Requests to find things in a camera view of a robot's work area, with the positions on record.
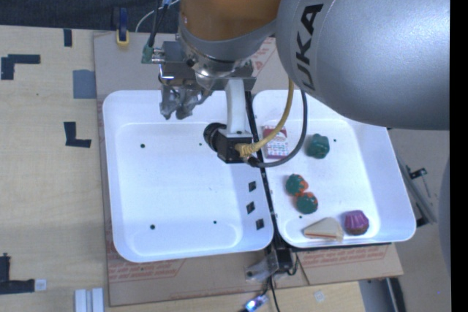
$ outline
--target bread slice toy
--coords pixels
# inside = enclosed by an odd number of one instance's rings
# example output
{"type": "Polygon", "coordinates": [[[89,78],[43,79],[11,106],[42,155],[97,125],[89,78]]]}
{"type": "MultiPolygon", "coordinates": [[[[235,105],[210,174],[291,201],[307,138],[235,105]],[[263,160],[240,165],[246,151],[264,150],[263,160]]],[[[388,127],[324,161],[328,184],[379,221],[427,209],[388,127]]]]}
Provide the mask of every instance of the bread slice toy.
{"type": "Polygon", "coordinates": [[[326,217],[314,222],[304,229],[304,235],[308,238],[343,241],[343,228],[333,217],[326,217]]]}

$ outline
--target kuka logo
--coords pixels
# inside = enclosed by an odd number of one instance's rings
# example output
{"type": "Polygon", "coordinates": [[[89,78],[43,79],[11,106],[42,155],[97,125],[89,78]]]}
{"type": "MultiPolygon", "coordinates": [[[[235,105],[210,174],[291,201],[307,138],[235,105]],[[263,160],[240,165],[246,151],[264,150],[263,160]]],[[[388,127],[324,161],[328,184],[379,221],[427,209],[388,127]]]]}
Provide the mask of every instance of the kuka logo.
{"type": "Polygon", "coordinates": [[[312,34],[314,33],[314,20],[315,16],[317,15],[318,12],[322,10],[323,4],[316,4],[316,5],[309,5],[304,8],[304,11],[302,12],[301,16],[301,22],[308,31],[310,38],[306,43],[302,43],[301,35],[299,34],[298,31],[298,37],[297,37],[297,43],[298,43],[298,49],[299,52],[295,53],[295,57],[301,61],[297,63],[298,69],[306,75],[306,79],[302,80],[302,83],[307,86],[308,88],[312,89],[315,91],[315,86],[314,86],[314,81],[312,79],[312,76],[309,71],[310,67],[310,60],[306,56],[307,51],[309,50],[311,43],[312,43],[312,34]]]}

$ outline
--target yellow cable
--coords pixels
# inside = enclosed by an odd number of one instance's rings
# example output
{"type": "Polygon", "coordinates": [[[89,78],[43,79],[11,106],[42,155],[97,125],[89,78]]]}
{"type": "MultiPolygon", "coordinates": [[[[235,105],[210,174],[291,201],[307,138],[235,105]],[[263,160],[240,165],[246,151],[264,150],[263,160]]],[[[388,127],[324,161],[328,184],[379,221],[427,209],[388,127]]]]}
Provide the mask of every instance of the yellow cable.
{"type": "Polygon", "coordinates": [[[259,149],[261,149],[261,147],[263,147],[268,142],[270,142],[281,131],[281,129],[283,129],[283,126],[287,120],[287,116],[289,116],[290,111],[291,111],[291,105],[293,104],[293,95],[294,95],[294,82],[291,79],[289,79],[287,101],[286,101],[286,107],[284,108],[283,116],[279,120],[275,129],[265,138],[262,138],[256,143],[250,143],[250,144],[238,143],[237,145],[235,145],[234,149],[237,152],[239,152],[241,157],[249,157],[254,152],[257,152],[259,149]]]}

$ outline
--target black cable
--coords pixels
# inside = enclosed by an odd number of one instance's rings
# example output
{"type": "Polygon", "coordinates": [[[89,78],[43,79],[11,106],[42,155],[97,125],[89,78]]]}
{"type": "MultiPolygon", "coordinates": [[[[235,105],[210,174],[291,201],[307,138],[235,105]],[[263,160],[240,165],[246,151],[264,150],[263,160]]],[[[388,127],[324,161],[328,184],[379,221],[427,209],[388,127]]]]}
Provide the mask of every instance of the black cable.
{"type": "Polygon", "coordinates": [[[298,272],[298,268],[299,268],[299,256],[296,254],[295,255],[295,263],[294,263],[294,268],[292,269],[292,271],[287,271],[287,274],[288,275],[295,275],[297,272],[298,272]]]}
{"type": "Polygon", "coordinates": [[[275,293],[275,288],[273,286],[273,276],[272,275],[270,275],[270,287],[271,287],[271,294],[273,294],[273,301],[275,302],[276,310],[278,312],[280,312],[279,306],[278,306],[278,300],[276,300],[276,293],[275,293]]]}
{"type": "Polygon", "coordinates": [[[155,36],[156,34],[158,33],[159,31],[159,28],[161,27],[161,23],[162,23],[162,19],[164,18],[164,16],[166,15],[166,12],[167,12],[167,9],[169,8],[169,5],[168,4],[165,4],[162,9],[161,9],[161,14],[160,16],[158,17],[158,21],[157,21],[157,24],[156,24],[156,28],[154,29],[155,30],[155,36]]]}
{"type": "Polygon", "coordinates": [[[257,167],[257,168],[277,167],[278,165],[282,165],[288,162],[289,160],[291,160],[302,149],[304,140],[306,139],[306,135],[307,135],[307,121],[309,119],[309,114],[308,114],[308,108],[307,108],[306,93],[303,90],[301,90],[301,97],[302,97],[302,113],[303,113],[302,114],[302,130],[301,130],[301,135],[299,137],[299,141],[297,145],[294,147],[294,149],[283,159],[280,159],[278,161],[267,162],[267,163],[261,162],[258,158],[252,156],[248,160],[249,165],[251,165],[252,167],[257,167]]]}
{"type": "Polygon", "coordinates": [[[265,285],[263,286],[262,294],[260,294],[260,295],[261,296],[265,295],[268,292],[269,288],[270,288],[270,282],[268,281],[268,279],[266,279],[265,280],[265,285]]]}
{"type": "Polygon", "coordinates": [[[151,33],[148,38],[148,46],[153,47],[154,46],[154,39],[156,38],[156,34],[158,32],[158,28],[161,25],[162,18],[159,17],[159,0],[156,0],[156,8],[154,9],[154,16],[153,16],[153,25],[151,27],[151,33]]]}

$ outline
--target wooden table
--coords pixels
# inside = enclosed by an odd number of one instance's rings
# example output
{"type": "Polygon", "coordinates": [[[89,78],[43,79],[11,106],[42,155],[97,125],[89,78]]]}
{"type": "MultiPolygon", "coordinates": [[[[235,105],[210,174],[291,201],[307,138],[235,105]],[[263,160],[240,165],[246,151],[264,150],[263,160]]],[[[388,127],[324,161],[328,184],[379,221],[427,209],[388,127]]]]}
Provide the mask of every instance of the wooden table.
{"type": "MultiPolygon", "coordinates": [[[[0,56],[40,54],[0,80],[0,253],[10,278],[47,280],[45,292],[0,295],[0,311],[73,311],[76,289],[107,290],[95,99],[73,99],[72,72],[94,70],[93,31],[0,26],[0,56]],[[90,148],[65,146],[64,122],[90,148]]],[[[253,294],[108,307],[106,311],[236,312],[253,294]]],[[[358,282],[277,290],[281,311],[364,311],[358,282]],[[323,301],[314,293],[321,291],[323,301]]],[[[261,311],[275,311],[269,303],[261,311]]]]}

